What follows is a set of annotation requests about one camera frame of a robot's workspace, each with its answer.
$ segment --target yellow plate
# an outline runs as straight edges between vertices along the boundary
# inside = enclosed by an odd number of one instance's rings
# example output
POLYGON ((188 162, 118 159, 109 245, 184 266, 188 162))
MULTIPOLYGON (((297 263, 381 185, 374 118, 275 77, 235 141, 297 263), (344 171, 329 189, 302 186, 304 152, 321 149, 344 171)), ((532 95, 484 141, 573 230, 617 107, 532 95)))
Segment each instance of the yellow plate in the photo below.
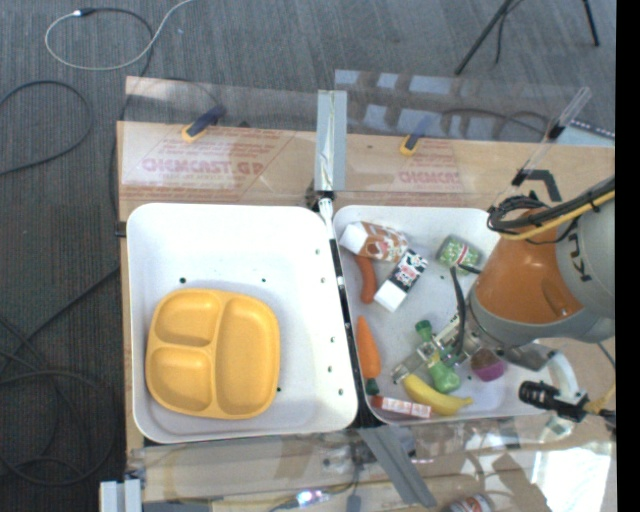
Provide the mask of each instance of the yellow plate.
POLYGON ((192 416, 251 418, 269 407, 277 391, 278 320, 248 295, 178 290, 156 307, 145 363, 149 392, 164 407, 192 416))

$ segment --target brown sausage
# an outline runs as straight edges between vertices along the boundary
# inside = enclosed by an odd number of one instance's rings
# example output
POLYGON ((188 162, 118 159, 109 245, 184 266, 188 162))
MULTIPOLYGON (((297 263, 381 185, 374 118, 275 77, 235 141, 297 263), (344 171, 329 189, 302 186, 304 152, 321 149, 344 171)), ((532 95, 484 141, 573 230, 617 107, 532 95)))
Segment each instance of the brown sausage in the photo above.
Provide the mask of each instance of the brown sausage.
POLYGON ((378 290, 378 282, 376 279, 376 273, 373 268, 371 258, 354 254, 360 274, 362 275, 362 290, 360 291, 360 300, 365 304, 371 304, 373 302, 373 296, 378 290))

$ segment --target yellow banana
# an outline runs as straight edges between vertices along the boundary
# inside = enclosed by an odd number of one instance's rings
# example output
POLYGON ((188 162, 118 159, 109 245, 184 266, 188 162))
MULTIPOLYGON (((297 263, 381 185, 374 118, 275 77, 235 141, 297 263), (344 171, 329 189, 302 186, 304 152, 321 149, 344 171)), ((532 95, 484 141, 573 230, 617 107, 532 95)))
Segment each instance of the yellow banana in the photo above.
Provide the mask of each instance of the yellow banana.
POLYGON ((460 407, 473 403, 471 397, 460 398, 440 393, 413 373, 402 379, 402 383, 414 402, 430 405, 433 412, 442 416, 453 416, 460 407))

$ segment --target carrot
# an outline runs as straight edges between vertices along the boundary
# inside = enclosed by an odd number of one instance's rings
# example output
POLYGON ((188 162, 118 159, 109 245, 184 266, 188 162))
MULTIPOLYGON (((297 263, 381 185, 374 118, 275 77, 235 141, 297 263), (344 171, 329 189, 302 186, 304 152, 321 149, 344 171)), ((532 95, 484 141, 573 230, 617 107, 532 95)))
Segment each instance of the carrot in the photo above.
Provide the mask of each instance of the carrot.
POLYGON ((382 364, 380 363, 378 345, 364 316, 358 317, 356 344, 363 377, 375 379, 382 371, 382 364))
POLYGON ((373 268, 371 258, 366 256, 360 256, 359 254, 353 255, 360 269, 362 275, 362 290, 360 290, 360 300, 365 304, 371 304, 373 302, 373 296, 378 289, 378 282, 376 280, 376 273, 373 268))

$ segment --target black tripod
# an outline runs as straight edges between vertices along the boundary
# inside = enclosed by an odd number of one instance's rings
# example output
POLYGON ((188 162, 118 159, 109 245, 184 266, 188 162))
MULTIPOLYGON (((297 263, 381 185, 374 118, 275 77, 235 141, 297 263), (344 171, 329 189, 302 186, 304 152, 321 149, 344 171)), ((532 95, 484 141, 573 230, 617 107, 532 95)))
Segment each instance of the black tripod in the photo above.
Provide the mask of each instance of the black tripod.
MULTIPOLYGON (((465 68, 467 63, 471 60, 471 57, 476 53, 480 45, 484 42, 484 40, 489 35, 489 32, 493 30, 493 27, 500 21, 500 18, 506 16, 509 13, 509 8, 511 4, 513 4, 515 0, 505 0, 500 8, 493 15, 493 18, 489 22, 489 24, 484 28, 480 37, 476 39, 476 42, 473 43, 473 46, 469 50, 469 52, 465 55, 464 59, 458 64, 458 67, 455 70, 456 75, 462 73, 462 70, 465 68)), ((589 0, 582 0, 582 4, 584 5, 584 9, 587 13, 587 19, 589 21, 589 27, 591 28, 591 35, 593 36, 593 44, 595 46, 600 46, 600 40, 598 39, 598 33, 596 32, 596 25, 593 21, 593 14, 591 13, 591 6, 589 5, 589 0)))

